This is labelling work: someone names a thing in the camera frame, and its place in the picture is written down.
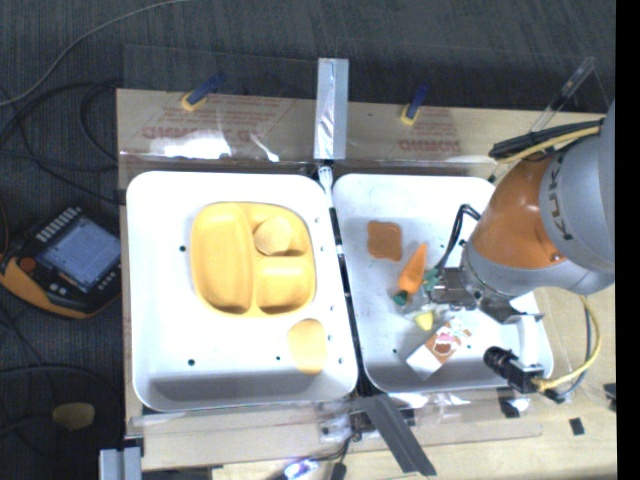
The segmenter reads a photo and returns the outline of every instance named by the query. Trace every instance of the black device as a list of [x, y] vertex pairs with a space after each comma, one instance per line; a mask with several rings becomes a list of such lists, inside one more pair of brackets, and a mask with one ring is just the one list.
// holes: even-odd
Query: black device
[[11, 241], [0, 283], [40, 309], [92, 316], [121, 294], [120, 240], [111, 229], [70, 205]]

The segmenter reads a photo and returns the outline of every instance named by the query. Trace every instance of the device screen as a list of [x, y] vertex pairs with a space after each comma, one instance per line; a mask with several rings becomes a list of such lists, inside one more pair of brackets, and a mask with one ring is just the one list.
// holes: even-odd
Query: device screen
[[58, 269], [87, 293], [120, 258], [120, 241], [92, 220], [80, 217], [53, 246], [36, 258]]

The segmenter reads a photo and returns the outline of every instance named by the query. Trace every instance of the table surface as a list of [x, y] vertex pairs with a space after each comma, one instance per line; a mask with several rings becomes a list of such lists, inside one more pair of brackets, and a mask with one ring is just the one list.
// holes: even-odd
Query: table surface
[[[161, 100], [156, 92], [120, 91], [118, 93], [118, 134], [122, 142], [131, 131], [143, 127], [154, 105]], [[398, 115], [394, 105], [358, 104], [360, 115], [367, 115], [368, 126], [373, 120], [384, 127]], [[485, 109], [448, 109], [456, 133], [472, 155], [489, 151], [491, 146], [522, 133], [539, 116], [538, 112]], [[561, 113], [550, 125], [591, 120], [593, 114]], [[131, 172], [121, 169], [120, 187], [126, 188]], [[126, 213], [121, 215], [123, 242], [123, 320], [125, 358], [125, 403], [129, 429], [133, 421], [145, 421], [135, 433], [144, 437], [145, 471], [211, 466], [216, 480], [261, 480], [277, 476], [282, 468], [305, 454], [305, 450], [335, 449], [321, 446], [317, 423], [312, 414], [283, 409], [266, 415], [207, 414], [198, 417], [162, 415], [141, 420], [142, 404], [131, 382], [131, 328], [129, 286], [127, 283]], [[585, 353], [585, 325], [579, 299], [559, 289], [538, 289], [536, 300], [545, 313], [544, 325], [554, 354], [557, 369], [581, 364]], [[555, 404], [535, 395], [524, 418], [467, 423], [460, 429], [437, 426], [426, 431], [424, 450], [434, 464], [438, 478], [485, 479], [523, 478], [575, 479], [617, 477], [617, 419], [603, 386], [615, 383], [615, 285], [589, 297], [599, 319], [603, 348], [590, 369], [582, 387], [564, 404]], [[157, 424], [158, 419], [164, 423]], [[582, 424], [583, 432], [575, 433], [572, 422]], [[454, 438], [447, 437], [448, 432]], [[404, 474], [381, 439], [376, 442], [354, 442], [344, 463], [350, 480], [421, 477]], [[223, 464], [222, 468], [213, 468]], [[330, 476], [331, 463], [307, 475], [309, 480]]]

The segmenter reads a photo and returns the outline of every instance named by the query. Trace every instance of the orange carrot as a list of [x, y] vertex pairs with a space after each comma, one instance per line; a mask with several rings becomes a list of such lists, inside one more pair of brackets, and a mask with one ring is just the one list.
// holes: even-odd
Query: orange carrot
[[424, 275], [424, 265], [427, 261], [427, 244], [421, 243], [413, 256], [402, 269], [398, 277], [398, 289], [408, 294], [418, 291]]

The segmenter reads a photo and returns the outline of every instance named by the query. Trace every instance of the blue clamp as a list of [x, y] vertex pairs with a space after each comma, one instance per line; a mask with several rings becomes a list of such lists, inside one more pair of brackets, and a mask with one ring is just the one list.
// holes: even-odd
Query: blue clamp
[[215, 92], [225, 80], [224, 73], [217, 73], [207, 78], [196, 89], [182, 97], [182, 106], [185, 110], [193, 112], [204, 103], [207, 94]]
[[418, 117], [420, 106], [427, 97], [429, 92], [429, 84], [423, 83], [413, 95], [411, 103], [408, 103], [402, 110], [402, 116], [400, 119], [404, 124], [413, 124]]

